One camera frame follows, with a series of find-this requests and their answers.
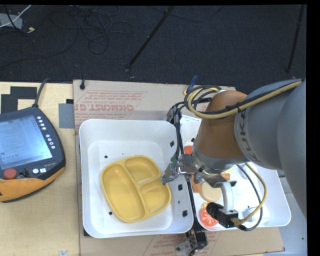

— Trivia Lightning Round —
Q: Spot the yellow divided plate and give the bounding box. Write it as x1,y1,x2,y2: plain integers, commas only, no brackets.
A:
100,154,173,224

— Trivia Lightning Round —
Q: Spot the orange citrus slice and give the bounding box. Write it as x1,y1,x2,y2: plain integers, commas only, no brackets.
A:
199,206,221,231

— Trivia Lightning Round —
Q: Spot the tan round biscuit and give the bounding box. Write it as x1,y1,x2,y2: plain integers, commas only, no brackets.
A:
200,181,224,203

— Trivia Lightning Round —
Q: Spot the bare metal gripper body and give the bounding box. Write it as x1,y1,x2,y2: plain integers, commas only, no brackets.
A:
177,153,228,187

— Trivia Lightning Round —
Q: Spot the brown cardboard board red print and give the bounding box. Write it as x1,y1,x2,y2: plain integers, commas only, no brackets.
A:
72,79,286,256

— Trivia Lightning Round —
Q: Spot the white plastic tray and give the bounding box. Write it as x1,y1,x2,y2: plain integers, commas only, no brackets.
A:
179,114,292,232
79,118,195,239

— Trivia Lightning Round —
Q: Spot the black cylinder on white bracket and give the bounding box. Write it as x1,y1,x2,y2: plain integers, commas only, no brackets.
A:
206,180,240,229

